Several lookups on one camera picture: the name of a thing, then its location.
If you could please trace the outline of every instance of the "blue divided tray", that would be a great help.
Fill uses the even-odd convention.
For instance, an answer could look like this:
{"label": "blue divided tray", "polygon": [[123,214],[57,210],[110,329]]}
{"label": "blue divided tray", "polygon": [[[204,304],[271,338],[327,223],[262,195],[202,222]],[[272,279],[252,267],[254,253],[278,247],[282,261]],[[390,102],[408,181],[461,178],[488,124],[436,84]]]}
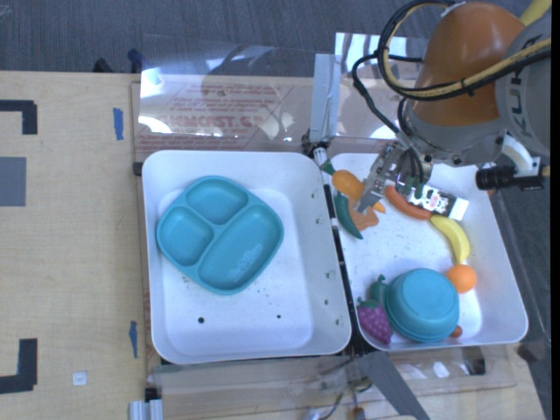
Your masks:
{"label": "blue divided tray", "polygon": [[232,295],[263,272],[284,238],[264,201],[233,180],[207,176],[189,185],[157,224],[162,253],[211,292]]}

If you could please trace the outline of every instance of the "blue mark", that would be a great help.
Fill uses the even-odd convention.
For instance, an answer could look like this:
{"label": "blue mark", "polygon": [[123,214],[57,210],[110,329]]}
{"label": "blue mark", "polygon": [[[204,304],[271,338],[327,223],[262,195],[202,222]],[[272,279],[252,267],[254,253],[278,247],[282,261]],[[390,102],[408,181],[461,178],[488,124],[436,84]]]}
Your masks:
{"label": "blue mark", "polygon": [[138,357],[138,333],[137,333],[137,323],[134,320],[130,321],[129,329],[130,343],[132,344],[132,352],[134,353],[134,358]]}
{"label": "blue mark", "polygon": [[113,124],[115,126],[115,134],[117,140],[124,140],[123,130],[123,112],[119,108],[113,108]]}

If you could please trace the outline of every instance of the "gray square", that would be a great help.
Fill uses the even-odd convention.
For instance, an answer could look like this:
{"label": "gray square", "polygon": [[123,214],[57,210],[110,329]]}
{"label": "gray square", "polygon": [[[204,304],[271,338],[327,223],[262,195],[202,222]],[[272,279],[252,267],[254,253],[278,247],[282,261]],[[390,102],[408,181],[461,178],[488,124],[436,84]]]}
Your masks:
{"label": "gray square", "polygon": [[0,157],[0,207],[25,207],[27,157]]}

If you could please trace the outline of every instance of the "yellow tube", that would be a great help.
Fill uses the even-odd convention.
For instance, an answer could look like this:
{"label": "yellow tube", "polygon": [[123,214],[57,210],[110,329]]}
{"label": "yellow tube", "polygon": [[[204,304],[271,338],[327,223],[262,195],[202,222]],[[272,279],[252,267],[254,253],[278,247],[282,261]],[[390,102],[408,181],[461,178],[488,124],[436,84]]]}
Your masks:
{"label": "yellow tube", "polygon": [[538,18],[541,18],[551,5],[552,0],[533,0],[519,19],[525,25],[530,25]]}

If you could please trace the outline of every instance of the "black corner marker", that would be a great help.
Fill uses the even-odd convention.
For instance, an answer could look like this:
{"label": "black corner marker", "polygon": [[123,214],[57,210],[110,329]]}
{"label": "black corner marker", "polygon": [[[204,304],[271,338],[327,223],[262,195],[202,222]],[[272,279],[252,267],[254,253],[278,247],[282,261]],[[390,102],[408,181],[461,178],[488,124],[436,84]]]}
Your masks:
{"label": "black corner marker", "polygon": [[0,376],[0,394],[33,390],[37,384],[37,339],[20,339],[17,373]]}
{"label": "black corner marker", "polygon": [[0,100],[0,112],[21,112],[21,133],[37,135],[37,104],[33,100]]}

